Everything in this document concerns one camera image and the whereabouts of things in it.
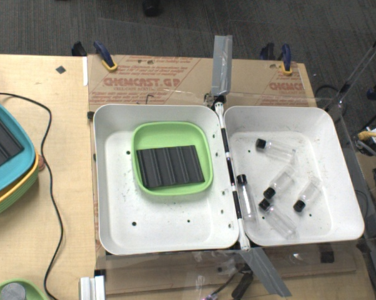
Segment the green plastic container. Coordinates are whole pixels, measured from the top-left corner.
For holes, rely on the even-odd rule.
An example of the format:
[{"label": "green plastic container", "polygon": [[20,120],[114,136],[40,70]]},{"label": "green plastic container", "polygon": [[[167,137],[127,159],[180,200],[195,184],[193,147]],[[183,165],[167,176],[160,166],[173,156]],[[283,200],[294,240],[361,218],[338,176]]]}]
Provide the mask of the green plastic container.
[{"label": "green plastic container", "polygon": [[[212,159],[206,136],[201,128],[189,122],[150,122],[139,126],[132,135],[132,165],[139,187],[158,196],[180,196],[206,190],[213,180]],[[148,189],[142,183],[136,151],[176,146],[195,146],[204,182]]]},{"label": "green plastic container", "polygon": [[0,191],[0,213],[14,204],[28,189],[36,182],[38,178],[38,152],[31,169],[21,176],[17,181],[10,184]]},{"label": "green plastic container", "polygon": [[0,283],[0,300],[1,291],[9,283],[19,283],[26,290],[26,300],[48,300],[47,296],[31,281],[25,279],[10,279]]}]

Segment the glass vial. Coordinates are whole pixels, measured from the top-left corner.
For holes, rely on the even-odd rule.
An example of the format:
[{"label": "glass vial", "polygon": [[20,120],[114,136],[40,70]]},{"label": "glass vial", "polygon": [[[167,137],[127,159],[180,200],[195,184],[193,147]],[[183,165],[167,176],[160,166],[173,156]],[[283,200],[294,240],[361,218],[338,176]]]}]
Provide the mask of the glass vial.
[{"label": "glass vial", "polygon": [[253,195],[250,194],[246,175],[240,174],[237,176],[237,182],[240,187],[239,201],[241,201],[242,218],[244,219],[245,225],[249,226],[250,223],[255,223],[257,219],[256,203]]},{"label": "glass vial", "polygon": [[265,211],[265,219],[277,230],[284,238],[290,239],[296,233],[296,225],[286,214],[278,210],[268,200],[263,199],[259,207]]},{"label": "glass vial", "polygon": [[256,150],[287,163],[293,164],[295,161],[296,150],[280,141],[259,138],[256,140]]},{"label": "glass vial", "polygon": [[291,186],[295,182],[294,173],[295,170],[290,166],[282,168],[278,175],[271,180],[269,187],[263,192],[264,197],[271,199],[277,192],[281,192]]},{"label": "glass vial", "polygon": [[307,182],[303,190],[299,193],[296,203],[294,204],[294,209],[296,212],[300,213],[311,203],[317,196],[322,194],[321,180],[317,177],[311,177]]}]

